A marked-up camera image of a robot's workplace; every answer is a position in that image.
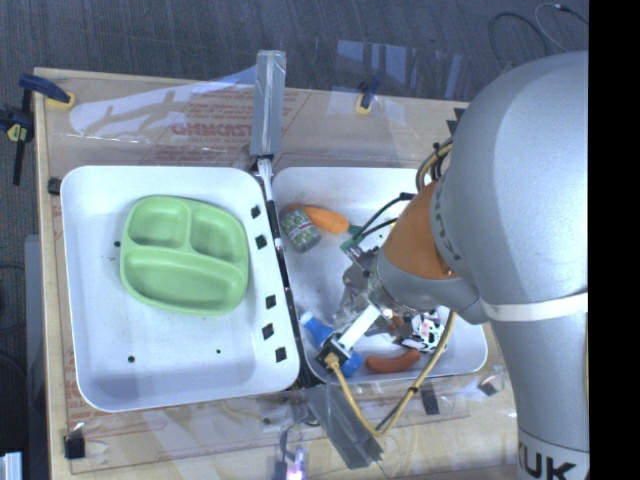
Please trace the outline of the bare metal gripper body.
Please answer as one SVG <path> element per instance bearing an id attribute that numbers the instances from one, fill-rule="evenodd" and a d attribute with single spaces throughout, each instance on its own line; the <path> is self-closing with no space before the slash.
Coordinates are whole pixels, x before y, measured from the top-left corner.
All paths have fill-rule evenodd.
<path id="1" fill-rule="evenodd" d="M 345 327 L 372 304 L 380 311 L 380 316 L 374 321 L 379 332 L 410 334 L 413 314 L 382 286 L 377 270 L 378 252 L 378 247 L 367 251 L 356 247 L 348 251 L 352 264 L 342 276 L 344 291 L 334 322 Z"/>

